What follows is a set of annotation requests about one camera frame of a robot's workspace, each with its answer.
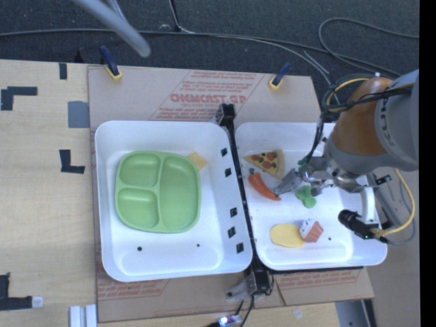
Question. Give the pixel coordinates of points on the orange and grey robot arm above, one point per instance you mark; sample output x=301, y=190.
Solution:
x=374, y=124

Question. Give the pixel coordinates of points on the brown cardboard board red print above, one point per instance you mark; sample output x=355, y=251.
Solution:
x=143, y=94

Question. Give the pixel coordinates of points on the yellow cheese slice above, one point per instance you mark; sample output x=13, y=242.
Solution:
x=199, y=159

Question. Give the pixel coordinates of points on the white plastic tray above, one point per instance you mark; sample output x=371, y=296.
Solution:
x=327, y=250
x=170, y=250

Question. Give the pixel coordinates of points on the thin black rod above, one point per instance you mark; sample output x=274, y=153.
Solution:
x=242, y=196

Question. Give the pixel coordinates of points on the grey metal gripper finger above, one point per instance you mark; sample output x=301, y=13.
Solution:
x=287, y=182
x=316, y=191

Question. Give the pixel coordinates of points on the pizza slice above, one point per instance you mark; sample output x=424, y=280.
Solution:
x=269, y=161

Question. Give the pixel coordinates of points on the black cylinder on white bracket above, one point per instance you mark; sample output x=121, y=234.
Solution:
x=359, y=221

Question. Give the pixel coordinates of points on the green divided plate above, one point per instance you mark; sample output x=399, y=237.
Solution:
x=158, y=191

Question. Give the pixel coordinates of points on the orange carrot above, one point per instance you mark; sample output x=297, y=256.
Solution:
x=260, y=184

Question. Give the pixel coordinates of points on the green broccoli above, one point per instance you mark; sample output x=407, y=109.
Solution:
x=306, y=198

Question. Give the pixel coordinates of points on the yellow round chip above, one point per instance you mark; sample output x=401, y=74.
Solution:
x=285, y=235

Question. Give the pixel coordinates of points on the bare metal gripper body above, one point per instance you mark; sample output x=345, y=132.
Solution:
x=327, y=173

